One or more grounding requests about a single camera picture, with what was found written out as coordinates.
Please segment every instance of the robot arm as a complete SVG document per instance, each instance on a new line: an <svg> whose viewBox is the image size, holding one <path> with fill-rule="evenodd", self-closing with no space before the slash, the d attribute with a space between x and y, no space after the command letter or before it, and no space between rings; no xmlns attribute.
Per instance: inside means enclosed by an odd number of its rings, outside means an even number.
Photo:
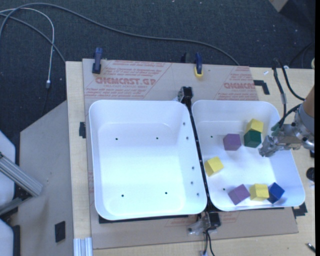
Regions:
<svg viewBox="0 0 320 256"><path fill-rule="evenodd" d="M280 128L275 125L271 136L266 136L259 148L263 157L271 157L279 150L315 150L315 87L311 89L305 101L296 106L294 121L283 124Z"/></svg>

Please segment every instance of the table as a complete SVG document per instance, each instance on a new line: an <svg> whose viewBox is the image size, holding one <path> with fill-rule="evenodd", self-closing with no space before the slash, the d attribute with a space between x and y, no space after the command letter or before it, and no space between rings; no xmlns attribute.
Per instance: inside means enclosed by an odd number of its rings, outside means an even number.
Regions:
<svg viewBox="0 0 320 256"><path fill-rule="evenodd" d="M265 95L261 86L256 87L260 101L273 104L279 113L283 112L278 87L274 81L271 68L251 67L252 78L263 80L267 83L270 95ZM67 106L70 145L70 170L73 210L73 234L75 239L84 239L91 236L88 173L87 173L87 148L86 140L79 136L79 123L85 121L84 90L82 76L82 62L67 61ZM288 90L285 79L278 70L279 79L287 97L287 109L291 109L300 101ZM306 97L315 83L315 74L312 69L288 69L288 79L293 90L300 96ZM315 190L313 182L306 177L306 171L314 167L314 158L304 148L292 152L297 169L305 189L305 205L308 210L305 216L296 219L299 233L273 236L259 236L237 239L213 240L212 248L215 255L233 256L246 255L312 255L307 243L315 245ZM95 256L102 255L199 255L204 247L204 242L184 242L160 245L146 245L112 249L96 249Z"/></svg>

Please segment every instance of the block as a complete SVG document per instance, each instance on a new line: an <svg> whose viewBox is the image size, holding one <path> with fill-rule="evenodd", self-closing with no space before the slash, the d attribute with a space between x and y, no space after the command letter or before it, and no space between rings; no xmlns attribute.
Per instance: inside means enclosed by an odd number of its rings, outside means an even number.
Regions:
<svg viewBox="0 0 320 256"><path fill-rule="evenodd" d="M220 171L224 165L220 161L218 156L215 156L204 163L204 169L208 176L211 176L214 173Z"/></svg>
<svg viewBox="0 0 320 256"><path fill-rule="evenodd" d="M246 198L250 197L250 193L245 187L245 185L241 184L237 186L233 190L228 193L229 197L231 198L234 205L239 204L241 201L245 200Z"/></svg>
<svg viewBox="0 0 320 256"><path fill-rule="evenodd" d="M256 132L262 133L263 130L264 130L264 123L253 118L246 125L245 133L247 133L248 131L256 131Z"/></svg>
<svg viewBox="0 0 320 256"><path fill-rule="evenodd" d="M256 148L261 143L261 132L249 130L244 135L244 145L250 148Z"/></svg>
<svg viewBox="0 0 320 256"><path fill-rule="evenodd" d="M223 138L223 146L226 151L236 151L241 147L241 139L239 134L228 133Z"/></svg>
<svg viewBox="0 0 320 256"><path fill-rule="evenodd" d="M277 202L285 192L285 190L275 182L271 184L268 187L268 189L269 189L269 195L270 195L270 197L268 198L268 201L272 204Z"/></svg>
<svg viewBox="0 0 320 256"><path fill-rule="evenodd" d="M249 188L250 199L255 201L263 201L269 198L269 190L266 184L254 184Z"/></svg>

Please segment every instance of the blue block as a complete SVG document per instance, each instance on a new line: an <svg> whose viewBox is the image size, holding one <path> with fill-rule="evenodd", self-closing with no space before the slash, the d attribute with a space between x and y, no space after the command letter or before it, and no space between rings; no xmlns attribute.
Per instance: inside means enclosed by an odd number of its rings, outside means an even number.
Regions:
<svg viewBox="0 0 320 256"><path fill-rule="evenodd" d="M285 192L285 190L275 182L269 186L268 190L269 190L268 201L272 204L278 201Z"/></svg>

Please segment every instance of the purple cube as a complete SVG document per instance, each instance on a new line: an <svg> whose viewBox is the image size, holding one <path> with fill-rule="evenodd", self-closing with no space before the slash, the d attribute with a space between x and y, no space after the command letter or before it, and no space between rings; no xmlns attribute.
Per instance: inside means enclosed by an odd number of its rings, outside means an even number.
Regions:
<svg viewBox="0 0 320 256"><path fill-rule="evenodd" d="M285 192L285 190L275 182L272 185L270 185L268 189L269 189L269 198L267 200L272 204L278 201Z"/></svg>
<svg viewBox="0 0 320 256"><path fill-rule="evenodd" d="M228 193L229 197L231 198L234 205L239 204L241 201L245 200L246 198L250 197L250 193L245 187L245 185L241 184L237 186L233 190Z"/></svg>
<svg viewBox="0 0 320 256"><path fill-rule="evenodd" d="M223 138L224 150L236 151L241 147L241 139L239 134L228 133Z"/></svg>

